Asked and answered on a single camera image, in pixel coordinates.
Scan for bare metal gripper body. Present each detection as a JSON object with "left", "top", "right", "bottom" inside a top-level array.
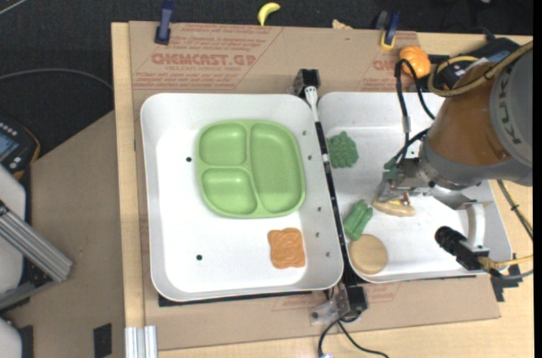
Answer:
[{"left": 384, "top": 157, "right": 461, "bottom": 200}]

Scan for beige pizza slice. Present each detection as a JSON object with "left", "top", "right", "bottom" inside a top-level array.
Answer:
[{"left": 371, "top": 196, "right": 417, "bottom": 218}]

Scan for green bean bundle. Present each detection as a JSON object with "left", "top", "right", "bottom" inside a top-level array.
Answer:
[{"left": 342, "top": 199, "right": 374, "bottom": 242}]

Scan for white plastic tray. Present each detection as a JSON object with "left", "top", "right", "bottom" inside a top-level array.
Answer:
[
  {"left": 316, "top": 91, "right": 514, "bottom": 284},
  {"left": 139, "top": 92, "right": 345, "bottom": 302}
]

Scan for green grapes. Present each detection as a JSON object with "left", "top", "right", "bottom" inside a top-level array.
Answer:
[{"left": 325, "top": 130, "right": 360, "bottom": 170}]

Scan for beige round bread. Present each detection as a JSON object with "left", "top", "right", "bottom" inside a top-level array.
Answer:
[{"left": 347, "top": 234, "right": 390, "bottom": 275}]

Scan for thin black and white rod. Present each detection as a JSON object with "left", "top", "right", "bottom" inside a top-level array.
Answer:
[{"left": 305, "top": 87, "right": 353, "bottom": 286}]

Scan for orange square biscuit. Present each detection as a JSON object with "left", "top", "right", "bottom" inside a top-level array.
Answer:
[{"left": 267, "top": 227, "right": 307, "bottom": 270}]

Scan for orange pumpkin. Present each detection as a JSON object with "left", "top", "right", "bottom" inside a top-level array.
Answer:
[{"left": 399, "top": 46, "right": 432, "bottom": 79}]

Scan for green divided plate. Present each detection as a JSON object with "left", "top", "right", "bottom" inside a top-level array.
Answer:
[{"left": 195, "top": 118, "right": 307, "bottom": 220}]

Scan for brown cardboard board red print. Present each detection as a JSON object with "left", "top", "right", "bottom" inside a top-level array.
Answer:
[{"left": 128, "top": 20, "right": 503, "bottom": 351}]

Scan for yellow banana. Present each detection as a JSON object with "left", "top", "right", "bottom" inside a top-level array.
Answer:
[{"left": 257, "top": 2, "right": 282, "bottom": 27}]

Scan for black cylinder on white bracket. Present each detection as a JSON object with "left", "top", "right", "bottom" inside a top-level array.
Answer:
[{"left": 434, "top": 198, "right": 495, "bottom": 271}]

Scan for black block with thin wires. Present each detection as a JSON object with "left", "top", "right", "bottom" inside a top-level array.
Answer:
[
  {"left": 287, "top": 68, "right": 322, "bottom": 97},
  {"left": 309, "top": 284, "right": 369, "bottom": 326}
]

